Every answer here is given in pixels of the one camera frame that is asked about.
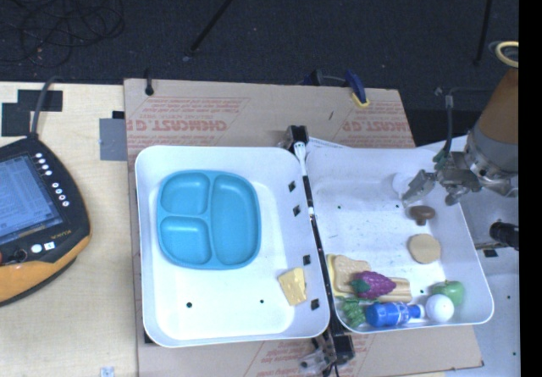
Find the metal rod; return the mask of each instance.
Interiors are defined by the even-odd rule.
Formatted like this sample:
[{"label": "metal rod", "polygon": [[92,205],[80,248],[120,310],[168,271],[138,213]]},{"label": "metal rod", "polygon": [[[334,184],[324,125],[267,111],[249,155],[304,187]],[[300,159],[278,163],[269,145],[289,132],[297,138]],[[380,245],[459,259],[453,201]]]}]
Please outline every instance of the metal rod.
[{"label": "metal rod", "polygon": [[211,31],[211,29],[214,27],[214,25],[217,23],[218,19],[222,16],[224,11],[229,7],[229,5],[232,3],[233,0],[225,0],[222,6],[218,9],[216,14],[211,18],[207,26],[202,30],[200,35],[197,37],[197,39],[192,43],[192,45],[185,51],[185,57],[183,58],[183,61],[189,61],[192,56],[194,56],[194,52],[197,50],[197,48],[200,46],[202,41],[205,39],[207,34]]}]

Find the toy food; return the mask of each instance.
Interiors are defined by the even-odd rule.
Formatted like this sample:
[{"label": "toy food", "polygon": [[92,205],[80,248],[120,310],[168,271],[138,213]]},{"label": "toy food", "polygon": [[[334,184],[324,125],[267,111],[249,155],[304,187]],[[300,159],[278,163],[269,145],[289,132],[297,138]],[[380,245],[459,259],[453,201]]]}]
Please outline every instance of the toy food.
[{"label": "toy food", "polygon": [[328,253],[325,258],[328,263],[329,282],[331,284],[331,290],[333,291],[333,295],[335,297],[350,296],[350,293],[339,291],[335,287],[335,265],[333,264],[335,260],[335,255],[333,253]]},{"label": "toy food", "polygon": [[360,306],[358,299],[353,297],[345,299],[341,309],[350,327],[356,328],[361,323],[365,323],[365,310]]},{"label": "toy food", "polygon": [[393,280],[383,274],[368,270],[355,273],[350,285],[358,297],[368,300],[388,294],[397,286]]},{"label": "toy food", "polygon": [[420,305],[407,305],[404,302],[373,303],[365,309],[365,318],[374,327],[398,326],[409,319],[419,319],[422,315]]},{"label": "toy food", "polygon": [[410,207],[408,213],[414,220],[416,220],[416,224],[420,226],[424,226],[428,219],[432,219],[435,215],[434,208],[431,208],[428,205],[416,205],[414,207]]},{"label": "toy food", "polygon": [[355,273],[370,270],[371,266],[367,261],[350,259],[345,255],[336,255],[333,258],[335,272],[334,287],[337,291],[353,293],[350,282],[354,279]]},{"label": "toy food", "polygon": [[307,300],[305,274],[301,267],[295,267],[283,273],[279,276],[279,282],[290,305],[297,305]]},{"label": "toy food", "polygon": [[432,294],[444,294],[448,296],[454,303],[454,306],[459,306],[463,302],[465,295],[465,287],[459,280],[445,280],[431,287]]},{"label": "toy food", "polygon": [[455,312],[453,301],[444,294],[433,294],[425,303],[425,313],[428,319],[444,323],[451,319]]},{"label": "toy food", "polygon": [[440,258],[440,243],[430,234],[416,234],[408,240],[408,251],[421,264],[429,264]]},{"label": "toy food", "polygon": [[410,281],[406,278],[393,278],[390,279],[395,282],[395,288],[388,294],[379,296],[379,302],[404,302],[409,303],[412,300],[412,293],[410,291]]}]

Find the black tape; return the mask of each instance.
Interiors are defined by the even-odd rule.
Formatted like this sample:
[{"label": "black tape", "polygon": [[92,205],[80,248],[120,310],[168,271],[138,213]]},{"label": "black tape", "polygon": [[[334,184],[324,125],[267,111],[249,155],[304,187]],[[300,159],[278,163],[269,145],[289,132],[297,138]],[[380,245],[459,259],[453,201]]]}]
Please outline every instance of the black tape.
[{"label": "black tape", "polygon": [[[41,91],[19,89],[16,103],[2,104],[2,136],[26,136],[30,132],[30,112],[36,110]],[[62,91],[48,91],[42,111],[62,112]]]}]

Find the cookie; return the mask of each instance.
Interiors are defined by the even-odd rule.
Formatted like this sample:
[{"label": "cookie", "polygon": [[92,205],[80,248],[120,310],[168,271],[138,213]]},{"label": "cookie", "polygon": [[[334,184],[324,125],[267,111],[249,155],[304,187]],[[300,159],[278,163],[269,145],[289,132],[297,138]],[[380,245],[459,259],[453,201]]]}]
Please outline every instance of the cookie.
[{"label": "cookie", "polygon": [[408,251],[421,264],[429,264],[440,258],[440,243],[430,234],[416,234],[408,240]]}]

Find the green apple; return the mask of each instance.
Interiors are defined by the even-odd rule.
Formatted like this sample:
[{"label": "green apple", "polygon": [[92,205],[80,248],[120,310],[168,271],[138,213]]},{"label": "green apple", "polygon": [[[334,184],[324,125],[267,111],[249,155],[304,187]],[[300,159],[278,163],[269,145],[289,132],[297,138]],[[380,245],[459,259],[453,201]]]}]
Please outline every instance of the green apple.
[{"label": "green apple", "polygon": [[465,295],[465,287],[459,280],[445,280],[431,287],[431,294],[444,294],[448,296],[458,306],[463,301]]}]

